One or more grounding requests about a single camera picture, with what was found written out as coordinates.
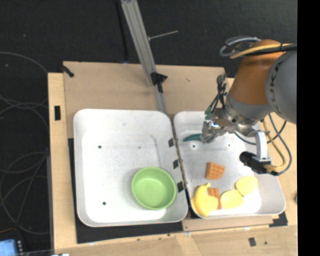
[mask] black clip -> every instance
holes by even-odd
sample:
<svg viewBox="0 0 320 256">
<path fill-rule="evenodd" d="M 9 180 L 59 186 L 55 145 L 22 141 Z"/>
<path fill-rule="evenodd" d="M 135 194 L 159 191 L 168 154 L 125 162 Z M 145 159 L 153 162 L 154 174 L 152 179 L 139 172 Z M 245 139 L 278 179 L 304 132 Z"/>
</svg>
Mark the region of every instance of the black clip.
<svg viewBox="0 0 320 256">
<path fill-rule="evenodd" d="M 71 77 L 71 78 L 73 78 L 73 77 L 75 76 L 75 74 L 72 73 L 72 72 L 70 71 L 70 69 L 67 68 L 67 67 L 64 66 L 64 65 L 59 65 L 59 66 L 57 67 L 57 70 L 58 70 L 58 72 L 60 72 L 60 73 L 66 72 L 66 73 L 69 75 L 69 77 Z"/>
<path fill-rule="evenodd" d="M 151 79 L 152 79 L 152 83 L 153 85 L 157 85 L 158 87 L 158 92 L 159 93 L 163 93 L 164 90 L 162 88 L 162 83 L 167 79 L 168 77 L 164 74 L 159 74 L 157 72 L 152 72 L 151 73 Z"/>
<path fill-rule="evenodd" d="M 260 162 L 253 157 L 256 157 L 254 153 L 251 152 L 242 152 L 240 154 L 240 161 L 245 165 L 248 166 L 252 169 L 252 171 L 256 172 L 257 174 L 266 174 L 268 170 L 264 167 L 264 165 L 269 165 L 271 164 L 271 161 L 266 160 L 263 162 Z"/>
</svg>

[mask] green object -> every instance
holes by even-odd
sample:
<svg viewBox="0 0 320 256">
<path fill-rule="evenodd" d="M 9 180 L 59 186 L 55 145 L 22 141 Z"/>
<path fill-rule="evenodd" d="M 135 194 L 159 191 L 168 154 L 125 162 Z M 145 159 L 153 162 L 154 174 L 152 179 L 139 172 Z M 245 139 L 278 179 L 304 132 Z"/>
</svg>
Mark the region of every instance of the green object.
<svg viewBox="0 0 320 256">
<path fill-rule="evenodd" d="M 188 137 L 185 137 L 183 139 L 184 142 L 190 142 L 190 141 L 199 141 L 201 142 L 201 133 L 198 133 L 198 134 L 192 134 Z"/>
<path fill-rule="evenodd" d="M 204 112 L 205 115 L 208 115 L 211 113 L 211 108 L 212 106 L 208 106 L 208 108 L 206 109 L 206 111 Z"/>
<path fill-rule="evenodd" d="M 131 189 L 135 200 L 143 207 L 161 210 L 175 200 L 177 187 L 174 179 L 158 167 L 146 167 L 133 177 Z"/>
<path fill-rule="evenodd" d="M 205 120 L 210 120 L 210 119 L 212 118 L 212 116 L 213 116 L 213 114 L 212 114 L 212 113 L 209 113 L 209 114 L 207 114 L 207 115 L 204 117 L 204 119 L 205 119 Z"/>
</svg>

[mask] black mat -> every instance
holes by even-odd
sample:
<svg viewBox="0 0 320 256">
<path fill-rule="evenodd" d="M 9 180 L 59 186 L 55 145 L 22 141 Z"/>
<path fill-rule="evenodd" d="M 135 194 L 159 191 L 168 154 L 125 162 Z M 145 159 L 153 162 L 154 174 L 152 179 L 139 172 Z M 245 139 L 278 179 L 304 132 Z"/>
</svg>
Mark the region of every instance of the black mat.
<svg viewBox="0 0 320 256">
<path fill-rule="evenodd" d="M 68 139 L 70 168 L 72 178 L 72 191 L 74 202 L 74 215 L 76 227 L 76 239 L 78 244 L 95 242 L 108 239 L 137 237 L 156 234 L 169 234 L 183 231 L 182 222 L 148 224 L 148 225 L 131 225 L 131 226 L 112 226 L 112 227 L 90 227 L 81 222 L 77 214 L 76 186 L 75 186 L 75 155 L 74 139 Z"/>
</svg>

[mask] green bowl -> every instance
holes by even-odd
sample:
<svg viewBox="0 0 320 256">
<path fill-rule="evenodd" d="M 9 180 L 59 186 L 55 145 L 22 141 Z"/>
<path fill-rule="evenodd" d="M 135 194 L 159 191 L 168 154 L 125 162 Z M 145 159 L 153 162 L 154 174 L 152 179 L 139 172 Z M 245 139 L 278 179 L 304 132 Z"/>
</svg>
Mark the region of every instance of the green bowl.
<svg viewBox="0 0 320 256">
<path fill-rule="evenodd" d="M 158 167 L 146 167 L 133 177 L 131 189 L 135 200 L 143 207 L 161 210 L 169 207 L 177 194 L 174 179 Z"/>
</svg>

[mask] cable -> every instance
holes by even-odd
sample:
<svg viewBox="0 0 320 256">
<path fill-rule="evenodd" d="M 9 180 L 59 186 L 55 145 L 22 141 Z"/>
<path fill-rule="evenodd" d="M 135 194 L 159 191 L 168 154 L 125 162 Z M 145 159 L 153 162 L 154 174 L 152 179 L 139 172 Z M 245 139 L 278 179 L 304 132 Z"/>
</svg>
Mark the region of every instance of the cable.
<svg viewBox="0 0 320 256">
<path fill-rule="evenodd" d="M 281 129 L 280 129 L 280 131 L 279 131 L 279 134 L 281 134 L 281 133 L 283 132 L 283 130 L 284 130 L 285 127 L 286 127 L 286 124 L 287 124 L 287 121 L 284 121 L 284 122 L 283 122 L 283 125 L 282 125 L 282 127 L 281 127 Z M 244 138 L 241 137 L 236 131 L 234 132 L 234 134 L 235 134 L 235 136 L 237 136 L 240 140 L 242 140 L 242 141 L 245 142 L 245 143 L 248 143 L 248 144 L 250 144 L 250 145 L 257 145 L 257 143 L 255 143 L 255 142 L 251 142 L 251 141 L 248 141 L 248 140 L 244 139 Z M 276 138 L 278 138 L 278 134 L 276 134 L 272 139 L 275 140 Z"/>
<path fill-rule="evenodd" d="M 25 173 L 25 172 L 28 172 L 30 170 L 32 170 L 33 168 L 35 168 L 36 166 L 38 166 L 38 164 L 42 161 L 40 160 L 39 162 L 37 162 L 35 165 L 31 166 L 31 167 L 28 167 L 26 169 L 23 169 L 23 170 L 16 170 L 16 171 L 8 171 L 12 166 L 14 166 L 17 162 L 19 162 L 21 159 L 24 159 L 24 158 L 27 158 L 29 156 L 33 156 L 33 155 L 40 155 L 40 154 L 48 154 L 48 152 L 32 152 L 32 153 L 28 153 L 28 154 L 25 154 L 23 156 L 20 156 L 19 158 L 17 158 L 16 160 L 14 160 L 10 166 L 7 168 L 7 169 L 1 169 L 0 168 L 0 172 L 1 173 L 5 173 L 5 174 L 22 174 L 22 173 Z"/>
<path fill-rule="evenodd" d="M 279 139 L 281 140 L 282 144 L 284 145 L 285 149 L 287 150 L 287 152 L 289 154 L 289 163 L 286 166 L 286 168 L 283 169 L 283 167 L 286 164 L 285 157 L 283 156 L 283 154 L 281 153 L 281 151 L 279 150 L 277 145 L 273 142 L 273 140 L 271 141 L 272 145 L 274 146 L 274 148 L 276 149 L 276 151 L 279 153 L 280 157 L 282 158 L 283 163 L 280 166 L 274 166 L 274 165 L 266 164 L 264 167 L 267 168 L 267 170 L 270 171 L 273 175 L 279 176 L 281 174 L 284 174 L 287 170 L 289 170 L 289 168 L 290 168 L 290 166 L 292 164 L 292 154 L 291 154 L 291 151 L 290 151 L 289 147 L 287 146 L 286 142 L 284 141 L 284 139 L 282 138 L 282 136 L 278 132 L 277 127 L 276 127 L 276 125 L 275 125 L 275 123 L 273 121 L 273 118 L 272 118 L 271 114 L 269 114 L 269 118 L 270 118 L 271 124 L 272 124 L 276 134 L 278 135 Z"/>
<path fill-rule="evenodd" d="M 35 176 L 36 178 L 42 178 L 42 179 L 47 179 L 46 176 L 43 176 L 43 175 L 37 175 Z M 21 184 L 25 183 L 26 181 L 28 180 L 31 180 L 33 177 L 28 177 L 28 178 L 25 178 L 21 181 L 19 181 L 17 184 L 15 184 L 7 193 L 6 195 L 3 197 L 3 202 L 6 201 L 6 199 L 11 195 L 11 193 L 17 188 L 19 187 Z"/>
<path fill-rule="evenodd" d="M 44 105 L 44 103 L 48 100 L 48 98 L 46 98 L 41 103 L 19 102 L 19 101 L 13 100 L 13 99 L 5 98 L 0 94 L 0 100 L 3 100 L 5 103 L 7 103 L 10 106 L 17 105 L 17 104 L 25 105 L 25 106 L 17 106 L 18 109 L 33 109 L 33 108 L 36 108 L 36 107 L 43 107 L 45 109 L 48 109 L 48 107 L 46 105 Z"/>
<path fill-rule="evenodd" d="M 275 48 L 257 50 L 253 53 L 248 53 L 245 56 L 258 56 L 258 55 L 273 54 L 273 53 L 279 53 L 279 52 L 292 52 L 297 50 L 298 50 L 298 45 L 296 43 L 292 43 L 286 46 L 281 45 Z"/>
<path fill-rule="evenodd" d="M 123 59 L 124 59 L 125 63 L 128 63 L 129 62 L 129 50 L 128 50 L 128 45 L 127 45 L 127 41 L 126 41 L 126 34 L 124 31 L 124 24 L 122 22 L 122 17 L 121 17 L 120 2 L 117 0 L 114 0 L 113 3 L 115 5 L 116 16 L 117 16 L 119 27 L 120 27 L 120 35 L 121 35 L 123 51 L 124 51 Z"/>
<path fill-rule="evenodd" d="M 28 61 L 33 62 L 34 64 L 38 65 L 46 74 L 48 73 L 48 70 L 43 65 L 41 65 L 36 60 L 34 60 L 32 58 L 29 58 L 27 56 L 24 56 L 24 55 L 21 55 L 21 54 L 18 54 L 18 53 L 14 53 L 14 52 L 9 52 L 9 51 L 0 51 L 0 55 L 16 56 L 16 57 L 28 60 Z"/>
<path fill-rule="evenodd" d="M 207 110 L 204 112 L 208 118 L 210 118 L 213 112 L 216 110 L 219 101 L 222 104 L 222 108 L 225 108 L 224 93 L 227 88 L 227 83 L 224 83 L 224 81 L 225 77 L 223 77 L 222 75 L 219 75 L 216 79 L 218 93 L 214 97 L 213 101 L 211 102 Z"/>
<path fill-rule="evenodd" d="M 289 46 L 289 45 L 292 45 L 292 43 L 284 43 L 284 44 L 280 43 L 280 44 L 270 44 L 270 45 L 257 46 L 257 47 L 253 47 L 253 48 L 238 52 L 236 54 L 233 54 L 230 56 L 230 59 L 236 59 L 238 57 L 241 57 L 241 56 L 244 56 L 247 54 L 251 54 L 251 53 L 255 53 L 255 52 L 261 51 L 261 50 L 275 49 L 275 48 L 279 49 L 281 47 Z"/>
<path fill-rule="evenodd" d="M 9 232 L 9 231 L 12 231 L 12 230 L 17 230 L 17 229 L 16 228 L 8 228 L 8 229 L 5 229 L 5 230 L 1 230 L 0 234 L 1 233 L 5 233 L 5 232 Z"/>
<path fill-rule="evenodd" d="M 19 103 L 19 104 L 16 104 L 16 105 L 8 106 L 8 107 L 5 108 L 4 110 L 0 111 L 0 115 L 2 115 L 4 112 L 6 112 L 6 111 L 8 111 L 8 110 L 10 110 L 10 109 L 16 108 L 16 107 L 18 107 L 18 106 L 24 106 L 24 105 L 26 105 L 26 103 Z M 28 108 L 28 110 L 31 110 L 31 111 L 33 111 L 35 114 L 37 114 L 37 115 L 40 117 L 40 119 L 42 120 L 42 122 L 44 123 L 46 130 L 49 131 L 49 126 L 48 126 L 46 120 L 43 118 L 43 116 L 42 116 L 38 111 L 36 111 L 36 110 L 33 109 L 33 108 Z"/>
<path fill-rule="evenodd" d="M 9 52 L 9 51 L 0 51 L 0 55 L 8 55 L 8 56 L 15 56 L 15 57 L 19 57 L 19 58 L 22 58 L 24 60 L 27 60 L 27 61 L 30 61 L 34 64 L 36 64 L 39 68 L 41 68 L 46 75 L 48 75 L 48 70 L 43 66 L 41 65 L 38 61 L 30 58 L 30 57 L 27 57 L 27 56 L 24 56 L 22 54 L 18 54 L 18 53 L 14 53 L 14 52 Z M 18 103 L 18 101 L 15 101 L 15 100 L 10 100 L 10 99 L 6 99 L 4 98 L 2 95 L 0 95 L 0 99 L 4 100 L 5 102 L 7 102 L 9 105 L 11 104 L 15 104 L 15 103 Z M 46 101 L 48 100 L 48 98 L 44 99 L 40 104 L 44 104 Z"/>
<path fill-rule="evenodd" d="M 227 39 L 224 42 L 224 46 L 220 49 L 219 54 L 222 57 L 230 57 L 236 53 L 239 53 L 243 51 L 243 46 L 251 46 L 253 43 L 259 42 L 261 39 L 257 37 L 251 37 L 251 36 L 235 36 Z M 226 49 L 231 48 L 231 52 L 225 52 Z"/>
<path fill-rule="evenodd" d="M 21 230 L 23 230 L 23 231 L 25 231 L 25 232 L 27 232 L 27 233 L 33 234 L 33 235 L 47 235 L 47 234 L 49 234 L 49 232 L 35 232 L 35 231 L 30 231 L 30 230 L 24 228 L 23 226 L 21 226 L 21 225 L 19 224 L 19 220 L 20 220 L 21 213 L 22 213 L 22 211 L 23 211 L 23 209 L 24 209 L 25 202 L 26 202 L 27 196 L 28 196 L 28 194 L 29 194 L 29 191 L 30 191 L 30 189 L 31 189 L 31 186 L 32 186 L 35 178 L 37 177 L 38 171 L 40 170 L 41 166 L 44 164 L 44 162 L 45 162 L 45 160 L 47 159 L 48 155 L 49 155 L 49 154 L 46 154 L 46 155 L 41 159 L 41 163 L 37 166 L 37 168 L 36 168 L 33 176 L 32 176 L 32 177 L 29 177 L 29 178 L 26 178 L 26 179 L 24 179 L 23 181 L 21 181 L 21 182 L 19 182 L 18 184 L 16 184 L 16 185 L 7 193 L 7 195 L 5 196 L 5 198 L 3 197 L 2 191 L 1 191 L 1 189 L 0 189 L 0 202 L 1 202 L 1 205 L 3 206 L 3 209 L 4 209 L 5 213 L 6 213 L 6 215 L 11 219 L 11 221 L 16 225 L 17 228 L 20 228 Z M 4 174 L 4 175 L 2 176 L 2 178 L 1 178 L 0 188 L 2 188 L 2 185 L 3 185 L 3 181 L 4 181 L 5 176 L 6 176 L 6 174 Z M 22 206 L 21 206 L 20 211 L 19 211 L 19 213 L 18 213 L 17 220 L 15 220 L 15 219 L 12 217 L 12 215 L 10 214 L 8 208 L 7 208 L 6 205 L 5 205 L 5 199 L 9 196 L 10 193 L 12 193 L 12 191 L 13 191 L 18 185 L 22 184 L 23 182 L 25 182 L 25 181 L 27 181 L 27 180 L 31 180 L 31 181 L 30 181 L 30 183 L 29 183 L 29 185 L 28 185 L 28 188 L 27 188 L 27 190 L 26 190 L 25 196 L 24 196 L 24 198 L 23 198 L 23 203 L 22 203 Z"/>
</svg>

